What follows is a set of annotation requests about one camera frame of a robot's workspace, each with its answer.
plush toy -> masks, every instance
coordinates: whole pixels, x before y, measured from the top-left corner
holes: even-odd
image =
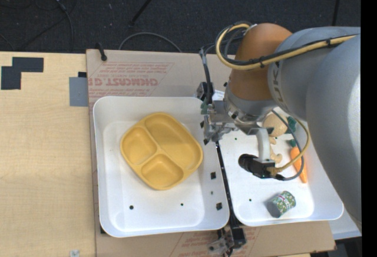
[[[286,117],[282,116],[282,119],[284,119],[284,121],[288,124],[288,119]],[[282,161],[283,156],[281,153],[276,154],[272,149],[272,145],[276,145],[276,138],[281,136],[282,134],[285,134],[285,132],[288,130],[288,127],[274,113],[269,114],[263,120],[262,126],[264,128],[273,127],[273,131],[269,134],[270,159],[275,161],[276,164],[279,164]]]

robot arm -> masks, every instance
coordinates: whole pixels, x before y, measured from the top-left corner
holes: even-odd
[[[239,28],[247,31],[231,59],[221,52],[221,41]],[[204,116],[204,137],[218,141],[240,129],[257,135],[262,147],[271,130],[259,123],[276,106],[305,121],[323,168],[361,231],[360,51],[357,27],[294,34],[275,24],[240,23],[224,29],[216,54],[232,71],[224,100],[214,101]],[[253,170],[274,175],[267,150],[259,149],[260,166]]]

yellow cable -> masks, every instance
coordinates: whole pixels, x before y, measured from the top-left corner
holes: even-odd
[[[218,58],[220,59],[220,61],[223,64],[225,64],[226,66],[228,66],[230,68],[233,68],[235,70],[243,70],[243,71],[245,71],[245,70],[252,70],[254,68],[260,67],[260,65],[262,64],[260,62],[254,63],[254,64],[247,64],[247,65],[233,64],[233,63],[229,63],[228,61],[226,61],[223,58],[222,54],[221,54],[220,44],[221,44],[221,41],[223,40],[225,34],[228,33],[228,32],[230,32],[230,31],[232,31],[232,30],[234,30],[234,29],[248,28],[248,27],[249,27],[248,24],[234,25],[230,29],[226,29],[225,31],[223,31],[220,34],[220,36],[219,36],[219,38],[218,38],[218,40],[216,42],[216,55],[218,56]],[[340,44],[340,43],[343,43],[343,42],[345,42],[345,41],[353,38],[354,36],[356,36],[356,35],[344,36],[344,37],[341,37],[341,38],[334,38],[334,39],[330,39],[330,40],[323,40],[323,41],[320,41],[320,42],[316,42],[314,44],[307,45],[305,47],[299,48],[299,49],[297,49],[295,51],[288,52],[286,54],[283,54],[283,55],[271,58],[269,60],[266,60],[266,61],[263,62],[263,65],[268,65],[268,64],[276,62],[276,61],[280,61],[280,60],[284,60],[284,59],[287,59],[287,58],[291,58],[291,57],[297,56],[299,54],[303,54],[304,52],[316,50],[318,48],[327,47],[329,44]]]
[[[279,172],[282,172],[283,170],[287,169],[289,166],[291,166],[295,161],[297,161],[299,158],[301,158],[303,156],[303,154],[306,152],[307,148],[309,147],[309,144],[310,144],[310,134],[309,134],[309,131],[307,130],[307,128],[304,126],[304,124],[295,119],[297,122],[299,122],[299,124],[301,125],[301,127],[304,129],[305,133],[306,133],[306,144],[304,146],[304,148],[302,149],[302,151],[293,159],[291,160],[290,162],[286,163],[284,166],[280,167],[280,168],[276,168],[276,167],[268,167],[267,170],[271,173],[272,176],[275,176],[277,173]]]

black clip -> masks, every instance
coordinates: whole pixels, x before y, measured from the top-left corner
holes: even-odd
[[[100,51],[100,53],[101,53],[101,60],[102,61],[106,61],[107,60],[107,56],[105,55],[104,48],[102,47],[102,44],[100,42],[97,42],[95,44],[95,49]]]

cardboard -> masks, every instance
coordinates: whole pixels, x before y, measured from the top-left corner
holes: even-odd
[[[207,245],[215,241],[217,231],[169,233],[114,238],[101,233],[98,215],[97,162],[92,108],[105,95],[139,97],[192,97],[205,81],[198,54],[105,50],[87,50],[88,98],[91,126],[92,179],[97,256],[212,256]],[[216,55],[207,55],[211,80],[217,90],[224,90],[230,68]],[[282,256],[308,252],[332,251],[335,242],[328,222],[290,223],[273,226],[243,226],[247,243],[232,256]]]

